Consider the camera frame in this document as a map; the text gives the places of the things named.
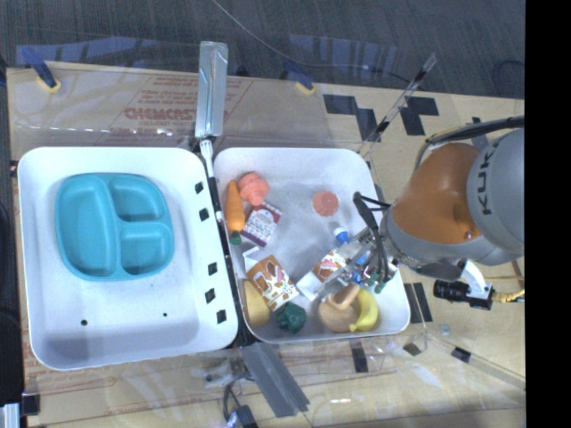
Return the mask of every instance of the toy carrot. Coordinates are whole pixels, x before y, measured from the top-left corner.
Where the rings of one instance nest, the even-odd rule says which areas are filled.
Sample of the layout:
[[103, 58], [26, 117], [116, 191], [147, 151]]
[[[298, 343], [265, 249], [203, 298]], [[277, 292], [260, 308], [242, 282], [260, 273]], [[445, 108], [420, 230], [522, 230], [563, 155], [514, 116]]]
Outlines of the toy carrot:
[[228, 234], [230, 235], [230, 242], [232, 244], [242, 243], [240, 232], [244, 229], [246, 216], [244, 213], [244, 207], [242, 206], [242, 198], [240, 198], [238, 186], [234, 180], [231, 180], [228, 184], [228, 195], [226, 198], [224, 215], [226, 218]]

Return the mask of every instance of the yellow banana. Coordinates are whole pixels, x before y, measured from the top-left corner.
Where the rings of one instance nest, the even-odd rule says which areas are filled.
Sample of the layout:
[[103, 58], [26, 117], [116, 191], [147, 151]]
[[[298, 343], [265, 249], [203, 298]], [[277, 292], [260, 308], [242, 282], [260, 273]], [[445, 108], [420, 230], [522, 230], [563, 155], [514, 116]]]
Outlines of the yellow banana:
[[357, 301], [359, 302], [360, 313], [357, 322], [349, 325], [349, 330], [355, 332], [360, 330], [368, 332], [375, 328], [378, 320], [378, 306], [373, 294], [361, 288], [357, 293]]

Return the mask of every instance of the blue plate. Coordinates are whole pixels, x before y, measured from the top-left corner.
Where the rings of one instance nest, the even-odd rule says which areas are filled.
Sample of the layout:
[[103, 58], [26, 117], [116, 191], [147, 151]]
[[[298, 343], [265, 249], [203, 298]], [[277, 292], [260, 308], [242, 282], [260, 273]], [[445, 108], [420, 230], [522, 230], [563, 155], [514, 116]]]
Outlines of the blue plate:
[[151, 276], [167, 267], [174, 253], [162, 192], [138, 175], [67, 178], [56, 195], [55, 232], [65, 266], [90, 281]]

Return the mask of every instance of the table surface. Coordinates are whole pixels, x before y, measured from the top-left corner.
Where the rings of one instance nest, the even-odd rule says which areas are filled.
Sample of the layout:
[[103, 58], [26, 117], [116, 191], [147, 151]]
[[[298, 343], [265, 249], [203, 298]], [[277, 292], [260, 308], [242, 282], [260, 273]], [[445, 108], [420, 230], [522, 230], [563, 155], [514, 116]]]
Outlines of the table surface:
[[[104, 42], [115, 54], [125, 46], [124, 40]], [[138, 49], [145, 46], [161, 53], [182, 49], [198, 58], [198, 45], [138, 43]], [[192, 119], [173, 116], [195, 110], [197, 63], [181, 70], [161, 70], [157, 62], [143, 61], [130, 62], [129, 67], [90, 62], [47, 65], [62, 82], [56, 94], [38, 85], [34, 70], [9, 70], [14, 160], [41, 145], [188, 145]], [[427, 136], [479, 120], [525, 114], [523, 100], [437, 94], [420, 88], [396, 114], [381, 141], [366, 144], [364, 136], [389, 113], [402, 89], [312, 85], [308, 93], [292, 77], [229, 76], [224, 135], [215, 143], [216, 153], [226, 147], [266, 145], [358, 151], [369, 162], [384, 200], [394, 202]], [[178, 113], [164, 114], [164, 110]], [[18, 205], [15, 180], [14, 192]], [[15, 218], [18, 224], [17, 206]], [[16, 231], [20, 285], [25, 287], [20, 229]], [[480, 268], [499, 291], [514, 292], [523, 286], [523, 259]], [[308, 411], [287, 418], [274, 417], [255, 383], [236, 385], [238, 400], [251, 407], [260, 426], [374, 421], [399, 426], [398, 420], [406, 417], [414, 418], [414, 426], [432, 426], [436, 419], [457, 426], [523, 423], [525, 303], [495, 304], [491, 311], [471, 309], [434, 298], [433, 280], [407, 268], [401, 271], [413, 293], [410, 325], [400, 334], [360, 340], [367, 372], [357, 371], [350, 341], [280, 344], [280, 357], [310, 400]], [[195, 420], [193, 426], [224, 425], [224, 385], [206, 382], [204, 374], [239, 358], [239, 350], [56, 372], [42, 366], [29, 346], [24, 290], [21, 306], [26, 392], [42, 396], [41, 411], [29, 417], [29, 426], [188, 426], [190, 419]], [[459, 359], [458, 350], [467, 351], [470, 360]]]

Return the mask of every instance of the dark floor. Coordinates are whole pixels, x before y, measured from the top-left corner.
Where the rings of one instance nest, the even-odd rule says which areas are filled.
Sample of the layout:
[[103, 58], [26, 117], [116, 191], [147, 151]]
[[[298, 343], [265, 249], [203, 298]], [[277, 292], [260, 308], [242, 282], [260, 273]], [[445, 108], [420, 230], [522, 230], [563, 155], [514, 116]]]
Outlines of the dark floor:
[[[0, 54], [24, 66], [19, 47], [34, 45], [47, 60], [122, 63], [124, 53], [70, 46], [136, 38], [169, 49], [135, 43], [127, 63], [196, 71], [197, 46], [210, 40], [228, 44], [229, 74], [279, 78], [294, 60], [317, 82], [404, 88], [435, 53], [423, 89], [524, 98], [525, 0], [215, 1], [0, 0]], [[5, 98], [0, 89], [0, 200], [11, 211]], [[0, 406], [21, 392], [11, 235], [0, 261]]]

